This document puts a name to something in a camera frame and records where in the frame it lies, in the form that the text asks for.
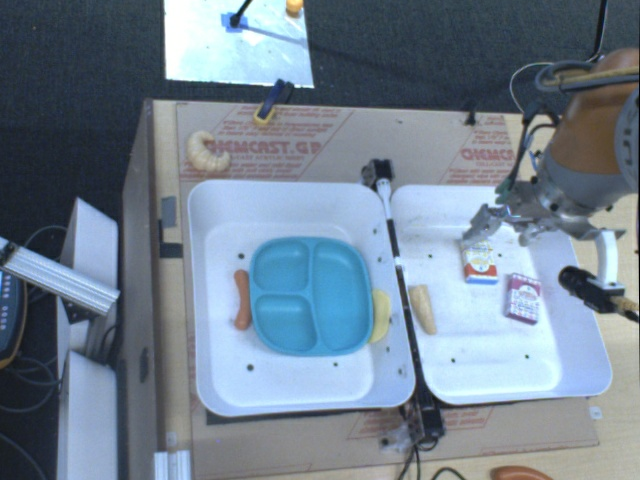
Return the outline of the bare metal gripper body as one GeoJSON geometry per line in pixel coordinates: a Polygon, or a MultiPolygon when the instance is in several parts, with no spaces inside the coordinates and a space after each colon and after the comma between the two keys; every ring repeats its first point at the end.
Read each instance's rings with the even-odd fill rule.
{"type": "Polygon", "coordinates": [[[596,239],[600,230],[590,218],[625,195],[624,183],[608,181],[586,182],[566,190],[552,180],[505,180],[498,187],[498,203],[508,208],[504,221],[517,233],[523,224],[540,224],[546,232],[562,231],[580,241],[596,239]]]}

